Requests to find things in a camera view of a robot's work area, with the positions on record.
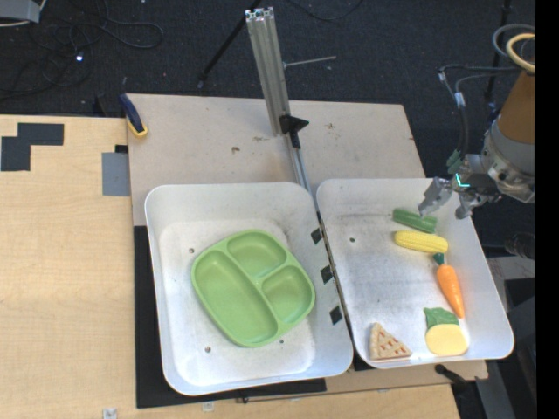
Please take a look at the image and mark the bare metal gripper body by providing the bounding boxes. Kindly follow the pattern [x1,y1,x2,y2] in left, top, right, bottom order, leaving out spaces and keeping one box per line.
[452,153,536,205]

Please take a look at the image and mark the green toy cucumber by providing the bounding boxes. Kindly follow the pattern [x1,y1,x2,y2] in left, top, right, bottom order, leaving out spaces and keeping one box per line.
[391,207,439,235]

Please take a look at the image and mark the yellow toy corn cob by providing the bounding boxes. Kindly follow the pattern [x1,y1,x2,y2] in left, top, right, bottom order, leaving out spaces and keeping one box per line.
[393,229,450,254]

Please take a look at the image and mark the orange toy carrot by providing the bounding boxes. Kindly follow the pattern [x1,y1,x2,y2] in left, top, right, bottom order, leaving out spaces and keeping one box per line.
[431,252,466,320]

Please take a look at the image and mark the white plastic tray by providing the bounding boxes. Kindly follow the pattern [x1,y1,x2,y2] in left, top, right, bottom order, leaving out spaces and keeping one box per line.
[314,176,516,371]
[143,181,355,397]

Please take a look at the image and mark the yellow toy turnip green leaves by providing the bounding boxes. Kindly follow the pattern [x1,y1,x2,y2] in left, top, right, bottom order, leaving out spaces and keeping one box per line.
[422,306,470,358]

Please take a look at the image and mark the thin rod between trays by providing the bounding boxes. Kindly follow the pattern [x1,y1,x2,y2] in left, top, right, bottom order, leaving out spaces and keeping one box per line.
[286,143,353,367]

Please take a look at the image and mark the tan toy pie slice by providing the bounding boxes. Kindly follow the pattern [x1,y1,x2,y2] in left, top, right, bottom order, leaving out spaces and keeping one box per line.
[368,321,413,361]

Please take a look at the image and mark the green divided plate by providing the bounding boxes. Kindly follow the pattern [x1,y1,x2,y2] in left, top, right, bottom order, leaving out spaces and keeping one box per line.
[190,229,317,349]

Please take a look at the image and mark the pale flat board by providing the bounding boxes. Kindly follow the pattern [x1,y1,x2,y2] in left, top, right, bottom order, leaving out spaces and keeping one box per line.
[124,93,490,404]

